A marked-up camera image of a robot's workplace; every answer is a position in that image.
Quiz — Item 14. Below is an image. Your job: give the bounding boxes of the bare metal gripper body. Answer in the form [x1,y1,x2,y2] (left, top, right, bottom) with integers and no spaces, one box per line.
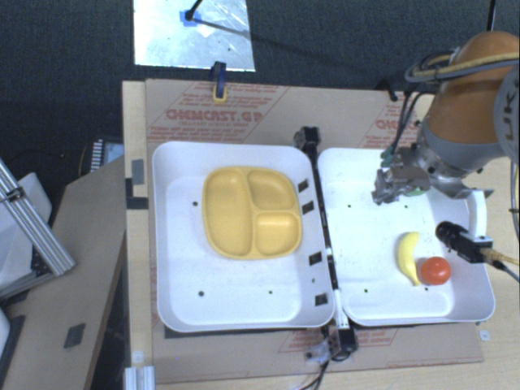
[388,149,468,197]

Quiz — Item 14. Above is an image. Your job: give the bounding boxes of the white plastic tray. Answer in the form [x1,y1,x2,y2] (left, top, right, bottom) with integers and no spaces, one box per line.
[151,141,336,334]
[316,147,496,327]

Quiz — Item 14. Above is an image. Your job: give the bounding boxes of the yellow banana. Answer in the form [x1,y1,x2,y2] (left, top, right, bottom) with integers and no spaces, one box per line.
[396,231,422,288]

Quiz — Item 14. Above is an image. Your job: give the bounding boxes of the thin black and white rod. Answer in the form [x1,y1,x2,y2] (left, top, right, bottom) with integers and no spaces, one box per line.
[306,143,345,329]

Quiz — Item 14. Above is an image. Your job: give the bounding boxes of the orange round fruit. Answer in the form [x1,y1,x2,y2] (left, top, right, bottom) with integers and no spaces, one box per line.
[419,256,453,286]

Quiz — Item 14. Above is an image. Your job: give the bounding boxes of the brown cardboard board red print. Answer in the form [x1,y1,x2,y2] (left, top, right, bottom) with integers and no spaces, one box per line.
[145,78,485,384]

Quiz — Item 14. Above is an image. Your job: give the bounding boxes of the yellow divided plate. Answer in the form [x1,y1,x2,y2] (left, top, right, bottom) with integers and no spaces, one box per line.
[201,166,303,261]

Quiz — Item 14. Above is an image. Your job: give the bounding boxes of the black cylinder on white bracket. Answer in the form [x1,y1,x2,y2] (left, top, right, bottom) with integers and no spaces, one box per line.
[435,188,495,264]

